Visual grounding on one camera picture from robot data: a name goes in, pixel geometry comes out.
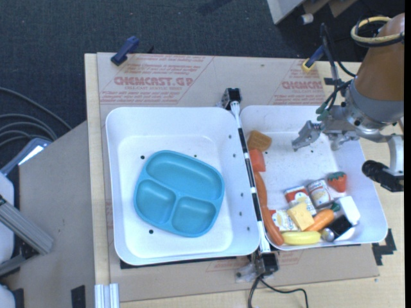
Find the black and white thin rod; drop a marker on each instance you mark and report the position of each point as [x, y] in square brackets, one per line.
[247, 159]

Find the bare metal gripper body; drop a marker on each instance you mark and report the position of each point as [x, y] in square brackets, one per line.
[343, 120]

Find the blue divided plate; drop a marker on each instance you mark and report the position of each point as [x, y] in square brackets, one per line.
[178, 192]

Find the yellow cheese wedge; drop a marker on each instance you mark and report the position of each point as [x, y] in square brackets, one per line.
[300, 216]

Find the orange-red block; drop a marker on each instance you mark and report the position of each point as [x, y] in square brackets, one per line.
[257, 160]

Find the orange carrot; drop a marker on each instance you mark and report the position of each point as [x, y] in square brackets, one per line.
[322, 219]

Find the black bottle with silver cap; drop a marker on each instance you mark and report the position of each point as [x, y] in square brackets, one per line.
[339, 226]

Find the black cylinder on white bracket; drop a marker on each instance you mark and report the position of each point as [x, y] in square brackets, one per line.
[387, 172]

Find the orange sausage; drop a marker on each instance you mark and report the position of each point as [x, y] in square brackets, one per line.
[268, 210]

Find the red and white carton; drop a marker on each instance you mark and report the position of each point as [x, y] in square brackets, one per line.
[295, 195]

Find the yellow banana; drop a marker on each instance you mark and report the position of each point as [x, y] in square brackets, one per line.
[300, 238]

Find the white and red can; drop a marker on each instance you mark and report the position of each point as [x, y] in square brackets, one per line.
[320, 192]

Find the white plastic tray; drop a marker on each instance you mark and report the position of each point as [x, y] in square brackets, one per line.
[298, 165]
[128, 127]

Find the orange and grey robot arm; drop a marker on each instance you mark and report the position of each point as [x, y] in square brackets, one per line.
[382, 72]

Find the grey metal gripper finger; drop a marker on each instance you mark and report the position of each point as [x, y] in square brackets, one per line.
[305, 136]
[341, 140]

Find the yellow and white packet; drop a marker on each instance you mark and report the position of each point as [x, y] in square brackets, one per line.
[282, 220]

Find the orange square biscuit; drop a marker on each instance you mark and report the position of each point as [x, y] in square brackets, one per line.
[258, 140]

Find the red strawberry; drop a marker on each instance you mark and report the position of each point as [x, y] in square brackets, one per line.
[337, 181]

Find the brown cardboard board, red print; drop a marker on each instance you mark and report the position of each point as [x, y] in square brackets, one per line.
[180, 82]

